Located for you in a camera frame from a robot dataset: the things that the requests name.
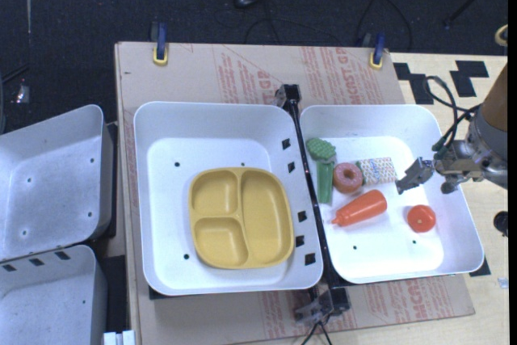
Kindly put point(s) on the orange doughnut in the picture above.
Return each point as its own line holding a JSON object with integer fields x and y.
{"x": 348, "y": 179}

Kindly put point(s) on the brown cardboard board red print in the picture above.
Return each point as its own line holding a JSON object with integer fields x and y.
{"x": 202, "y": 72}

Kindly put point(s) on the red-orange round fruit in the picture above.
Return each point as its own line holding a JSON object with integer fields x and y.
{"x": 421, "y": 219}

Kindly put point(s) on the green broccoli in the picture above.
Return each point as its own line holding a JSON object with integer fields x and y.
{"x": 322, "y": 157}

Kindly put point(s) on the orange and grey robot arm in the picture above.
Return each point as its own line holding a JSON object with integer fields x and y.
{"x": 497, "y": 105}

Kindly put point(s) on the thin black rod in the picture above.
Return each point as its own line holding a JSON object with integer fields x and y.
{"x": 311, "y": 190}

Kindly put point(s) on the white patterned packet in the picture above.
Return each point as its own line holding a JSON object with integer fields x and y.
{"x": 379, "y": 170}

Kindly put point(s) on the orange carrot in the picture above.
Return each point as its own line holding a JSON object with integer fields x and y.
{"x": 361, "y": 209}

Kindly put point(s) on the yellow divided plate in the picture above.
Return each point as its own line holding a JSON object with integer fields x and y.
{"x": 258, "y": 214}

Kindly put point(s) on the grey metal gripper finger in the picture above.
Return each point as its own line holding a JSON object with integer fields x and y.
{"x": 416, "y": 173}
{"x": 450, "y": 183}

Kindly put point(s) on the white plastic tray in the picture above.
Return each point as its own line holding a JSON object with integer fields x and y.
{"x": 169, "y": 214}
{"x": 383, "y": 254}

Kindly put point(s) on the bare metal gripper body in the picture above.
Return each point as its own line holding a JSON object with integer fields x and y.
{"x": 464, "y": 161}

